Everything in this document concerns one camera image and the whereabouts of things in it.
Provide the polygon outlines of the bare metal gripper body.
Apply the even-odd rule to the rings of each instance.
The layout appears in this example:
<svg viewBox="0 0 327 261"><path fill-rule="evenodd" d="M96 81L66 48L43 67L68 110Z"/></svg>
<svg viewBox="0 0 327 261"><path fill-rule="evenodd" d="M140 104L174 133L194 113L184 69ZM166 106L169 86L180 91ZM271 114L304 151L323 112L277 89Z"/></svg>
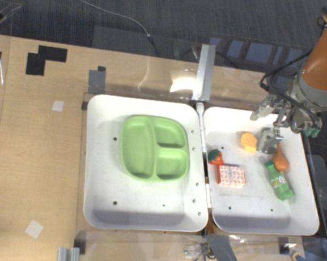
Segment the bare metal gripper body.
<svg viewBox="0 0 327 261"><path fill-rule="evenodd" d="M290 128L295 134L318 135L322 129L321 118L301 102L295 101L285 93L278 93L281 99L278 104L279 113L274 122L276 128Z"/></svg>

